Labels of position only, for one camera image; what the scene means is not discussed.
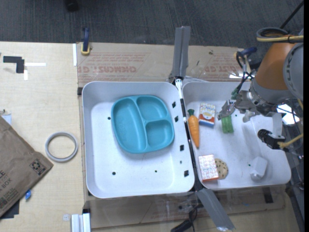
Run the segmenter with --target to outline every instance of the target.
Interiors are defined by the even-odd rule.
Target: orange toy carrot
[[[191,137],[193,139],[193,142],[195,146],[199,147],[199,124],[198,124],[198,118],[194,115],[194,110],[189,109],[189,118],[188,118],[188,124],[189,124],[189,130]]]

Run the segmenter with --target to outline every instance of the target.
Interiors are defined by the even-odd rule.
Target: blue divided plate
[[[174,140],[169,111],[157,96],[127,96],[116,101],[112,127],[119,145],[130,153],[160,150]]]

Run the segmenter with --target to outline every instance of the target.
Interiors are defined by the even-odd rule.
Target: cookie
[[[218,174],[219,174],[219,179],[225,179],[227,174],[228,174],[228,167],[227,167],[227,164],[222,161],[221,159],[219,158],[216,158],[215,159],[215,163],[216,163],[216,166],[217,166],[217,171],[218,171]]]

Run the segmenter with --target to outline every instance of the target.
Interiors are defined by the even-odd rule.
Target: brown paper bag
[[[0,217],[52,167],[0,116]]]

